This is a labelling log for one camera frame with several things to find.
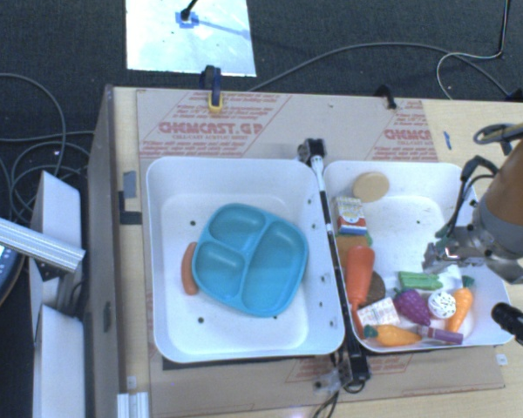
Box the orange sausage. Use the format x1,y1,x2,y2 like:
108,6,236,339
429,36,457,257
180,241,200,297

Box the orange bottle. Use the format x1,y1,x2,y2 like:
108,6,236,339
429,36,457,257
344,245,377,314

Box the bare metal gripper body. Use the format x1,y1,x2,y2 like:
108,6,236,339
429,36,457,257
452,226,523,284

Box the orange carrot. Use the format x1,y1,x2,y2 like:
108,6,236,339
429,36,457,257
445,274,476,334

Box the blue divided plate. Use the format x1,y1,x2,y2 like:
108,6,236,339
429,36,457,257
192,202,310,319

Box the black block with thin wires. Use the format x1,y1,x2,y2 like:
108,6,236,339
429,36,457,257
297,138,329,163
338,349,372,388

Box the tan round biscuit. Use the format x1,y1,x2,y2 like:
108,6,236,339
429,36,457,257
352,171,391,204

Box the brown cardboard board red print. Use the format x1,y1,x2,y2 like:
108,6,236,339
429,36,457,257
135,88,506,398

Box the purple grapes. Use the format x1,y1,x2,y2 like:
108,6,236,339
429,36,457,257
392,287,432,327

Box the purple and pink tube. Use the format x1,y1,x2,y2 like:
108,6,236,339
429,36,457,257
416,325,465,346

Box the green vegetable bundle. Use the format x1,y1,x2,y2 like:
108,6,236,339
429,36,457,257
397,270,445,292

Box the white and red packet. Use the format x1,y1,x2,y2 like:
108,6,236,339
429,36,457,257
356,296,402,328

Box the black cylinder on white bracket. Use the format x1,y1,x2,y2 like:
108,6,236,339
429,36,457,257
491,275,523,351

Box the yellow-orange carrot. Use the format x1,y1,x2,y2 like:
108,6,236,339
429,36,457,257
363,323,424,348

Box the white plastic tray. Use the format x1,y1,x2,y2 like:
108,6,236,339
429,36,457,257
322,159,517,354
146,155,347,364

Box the brown round biscuit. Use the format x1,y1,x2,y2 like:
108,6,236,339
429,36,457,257
365,271,387,305

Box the tan bread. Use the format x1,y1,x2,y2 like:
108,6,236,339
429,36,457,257
334,232,374,264

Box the white dotted cupcake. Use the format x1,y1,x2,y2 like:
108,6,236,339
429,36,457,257
427,290,458,320

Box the red and white carton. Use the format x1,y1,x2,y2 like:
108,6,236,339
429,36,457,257
334,195,369,236

